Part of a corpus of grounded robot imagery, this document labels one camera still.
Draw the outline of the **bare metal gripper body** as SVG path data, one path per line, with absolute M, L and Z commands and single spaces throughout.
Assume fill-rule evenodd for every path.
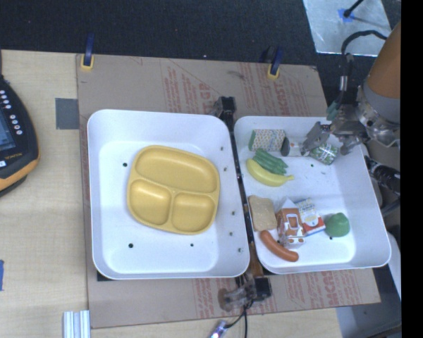
M 380 115 L 370 105 L 340 104 L 330 107 L 331 131 L 341 139 L 394 143 L 399 124 Z

